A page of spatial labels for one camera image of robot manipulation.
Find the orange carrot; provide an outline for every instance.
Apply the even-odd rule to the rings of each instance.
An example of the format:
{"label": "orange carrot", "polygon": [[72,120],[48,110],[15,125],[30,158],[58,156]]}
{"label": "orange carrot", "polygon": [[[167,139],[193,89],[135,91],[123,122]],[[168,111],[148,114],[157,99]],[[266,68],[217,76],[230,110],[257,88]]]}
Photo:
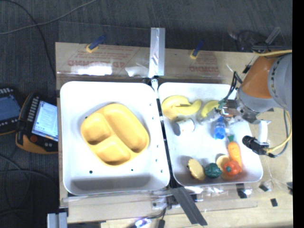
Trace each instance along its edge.
{"label": "orange carrot", "polygon": [[242,168],[241,152],[239,149],[239,145],[235,141],[233,141],[233,138],[234,138],[233,135],[228,136],[229,139],[228,152],[230,158],[234,161],[237,161],[240,167]]}

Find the blue clip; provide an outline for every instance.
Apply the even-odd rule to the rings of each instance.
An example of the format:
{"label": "blue clip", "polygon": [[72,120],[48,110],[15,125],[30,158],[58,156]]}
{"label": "blue clip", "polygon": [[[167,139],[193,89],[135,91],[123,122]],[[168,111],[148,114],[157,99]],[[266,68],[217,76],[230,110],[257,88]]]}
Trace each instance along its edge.
{"label": "blue clip", "polygon": [[95,41],[93,41],[91,44],[86,46],[86,50],[89,53],[92,53],[98,48],[99,44],[103,44],[106,39],[106,36],[100,36]]}
{"label": "blue clip", "polygon": [[204,40],[200,40],[196,48],[191,51],[190,57],[192,59],[196,59],[198,57],[199,51],[203,44],[204,44]]}

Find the can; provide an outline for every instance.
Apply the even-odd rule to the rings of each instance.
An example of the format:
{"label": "can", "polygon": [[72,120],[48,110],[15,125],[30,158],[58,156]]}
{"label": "can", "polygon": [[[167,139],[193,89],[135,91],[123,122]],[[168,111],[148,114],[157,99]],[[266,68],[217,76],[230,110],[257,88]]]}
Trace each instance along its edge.
{"label": "can", "polygon": [[184,133],[191,133],[195,129],[195,123],[191,118],[187,118],[172,124],[175,135],[180,136]]}

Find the table surface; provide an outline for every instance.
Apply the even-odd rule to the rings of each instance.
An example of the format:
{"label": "table surface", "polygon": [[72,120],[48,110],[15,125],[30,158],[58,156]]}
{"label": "table surface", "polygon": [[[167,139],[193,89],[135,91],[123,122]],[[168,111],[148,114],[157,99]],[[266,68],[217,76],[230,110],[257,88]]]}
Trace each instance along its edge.
{"label": "table surface", "polygon": [[[79,44],[56,43],[57,71],[59,67],[75,54]],[[173,50],[174,54],[189,56],[188,50]],[[254,58],[252,53],[238,52],[212,52],[219,68],[229,68],[241,73],[244,66]],[[227,73],[221,81],[230,84],[232,71]],[[57,90],[67,82],[77,80],[77,76],[72,77],[64,74],[57,74]],[[59,127],[59,178],[60,178],[60,203],[62,207],[68,207],[67,222],[101,222],[102,228],[129,227],[140,217],[151,214],[158,214],[160,211],[153,210],[152,200],[146,194],[133,195],[112,195],[110,197],[71,197],[68,198],[67,190],[62,179],[62,144],[60,139],[61,114],[60,98],[58,103],[58,127]],[[274,109],[274,112],[261,114],[261,119],[270,120],[268,127],[268,139],[270,147],[283,142],[285,137],[285,125],[282,109]],[[252,134],[258,133],[257,126],[250,126]],[[272,227],[292,227],[293,226],[293,196],[287,188],[286,182],[292,181],[292,138],[289,141],[286,152],[278,158],[271,159],[266,156],[260,157],[264,175],[259,183],[249,185],[251,194],[247,199],[229,197],[204,198],[204,201],[197,202],[199,210],[208,223],[209,228],[272,228]],[[264,191],[258,186],[263,184],[268,187]],[[183,210],[173,207],[166,211],[164,217],[168,228],[200,227],[193,225],[184,214]],[[157,227],[158,219],[153,219],[152,223],[145,227]]]}

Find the yellow divided dish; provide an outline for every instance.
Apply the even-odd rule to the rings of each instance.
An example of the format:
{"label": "yellow divided dish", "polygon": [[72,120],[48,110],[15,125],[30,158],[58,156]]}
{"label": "yellow divided dish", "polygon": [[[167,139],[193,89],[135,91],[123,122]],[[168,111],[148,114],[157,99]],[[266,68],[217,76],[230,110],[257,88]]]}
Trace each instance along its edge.
{"label": "yellow divided dish", "polygon": [[149,145],[149,135],[137,117],[122,104],[109,104],[89,115],[81,136],[91,151],[110,166],[124,164]]}

